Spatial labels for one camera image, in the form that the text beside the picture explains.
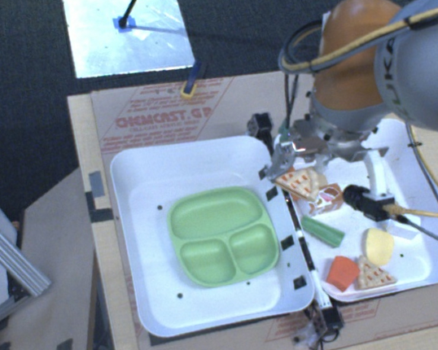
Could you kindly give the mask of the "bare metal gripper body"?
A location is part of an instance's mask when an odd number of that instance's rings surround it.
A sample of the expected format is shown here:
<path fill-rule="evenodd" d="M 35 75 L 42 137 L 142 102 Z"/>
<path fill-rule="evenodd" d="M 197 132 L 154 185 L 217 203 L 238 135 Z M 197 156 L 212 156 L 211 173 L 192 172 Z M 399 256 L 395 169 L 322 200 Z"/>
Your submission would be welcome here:
<path fill-rule="evenodd" d="M 360 160 L 366 154 L 362 143 L 378 125 L 376 108 L 306 116 L 278 130 L 281 152 L 292 161 L 296 157 L 339 157 L 347 161 Z"/>

